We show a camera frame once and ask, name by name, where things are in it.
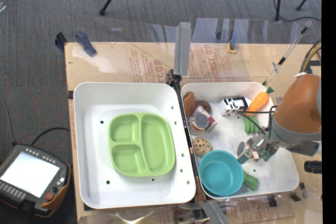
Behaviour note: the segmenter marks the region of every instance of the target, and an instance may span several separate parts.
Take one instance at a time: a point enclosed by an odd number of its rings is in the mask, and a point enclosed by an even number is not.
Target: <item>white screen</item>
[[[21,152],[0,179],[39,198],[58,170],[51,163]]]

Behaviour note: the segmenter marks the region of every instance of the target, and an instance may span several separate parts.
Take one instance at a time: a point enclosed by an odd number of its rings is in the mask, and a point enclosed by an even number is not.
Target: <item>brown toy food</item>
[[[196,103],[195,103],[195,95],[193,92],[189,92],[184,98],[183,98],[183,105],[184,105],[184,112],[185,116],[189,117],[196,109]]]
[[[195,154],[198,157],[203,157],[206,153],[212,151],[212,146],[207,139],[202,137],[193,140]]]
[[[210,106],[210,104],[208,103],[208,102],[206,102],[206,101],[198,101],[197,103],[196,103],[196,107],[198,107],[198,106],[201,106],[201,107],[203,107],[203,109],[206,111],[206,112],[208,112],[209,114],[210,114],[210,112],[211,112],[211,106]]]

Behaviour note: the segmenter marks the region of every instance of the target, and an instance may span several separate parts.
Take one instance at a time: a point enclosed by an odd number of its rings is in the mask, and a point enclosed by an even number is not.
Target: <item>can lid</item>
[[[200,113],[196,115],[195,123],[198,128],[205,129],[209,125],[209,119],[206,115]]]

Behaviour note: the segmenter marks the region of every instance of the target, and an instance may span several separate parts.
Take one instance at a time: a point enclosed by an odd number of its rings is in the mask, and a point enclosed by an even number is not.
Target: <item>grey carpet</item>
[[[68,41],[76,41],[82,30],[91,41],[173,41],[155,36],[155,27],[176,27],[180,22],[196,18],[256,20],[274,24],[274,0],[112,0],[104,16],[99,10],[107,0],[0,0],[7,8],[0,13],[0,96],[9,110],[12,130],[17,142],[30,143],[44,130],[69,128],[64,55],[55,46],[62,32]],[[282,24],[267,35],[255,31],[247,42],[290,42],[289,29],[312,21],[301,44],[313,44],[321,39],[322,0],[281,0]],[[204,36],[194,36],[203,42]],[[11,150],[11,138],[5,110],[0,104],[0,158]],[[55,130],[41,137],[37,146],[57,154],[71,163],[70,138],[67,131]],[[73,186],[59,210],[49,219],[39,219],[0,203],[0,223],[76,223]]]

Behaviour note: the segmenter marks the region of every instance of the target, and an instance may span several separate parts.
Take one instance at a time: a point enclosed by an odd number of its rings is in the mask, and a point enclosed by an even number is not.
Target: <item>white plastic tray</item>
[[[74,91],[79,188],[91,208],[183,204],[196,192],[180,105],[174,89],[162,83],[85,82]],[[118,173],[109,153],[108,127],[119,114],[156,113],[167,120],[175,165],[167,174],[130,177]]]
[[[212,144],[214,150],[225,150],[237,156],[237,148],[240,142],[247,142],[251,135],[245,133],[243,116],[229,115],[222,116],[219,113],[218,103],[222,98],[247,97],[250,100],[262,91],[267,89],[257,82],[223,82],[223,83],[189,83],[181,91],[182,98],[189,92],[195,94],[195,100],[205,100],[211,105],[211,116],[217,121],[217,125],[209,132],[202,132],[201,137]],[[264,111],[268,111],[273,102],[271,98]],[[254,114],[260,126],[268,126],[268,114]],[[197,169],[201,158],[197,157]],[[299,184],[299,176],[292,159],[291,153],[279,148],[274,156],[267,162],[263,159],[258,162],[248,160],[243,164],[245,172],[259,179],[256,190],[251,190],[243,185],[236,194],[228,197],[217,197],[203,191],[213,199],[227,199],[235,197],[246,197],[271,193],[280,193],[294,190]]]

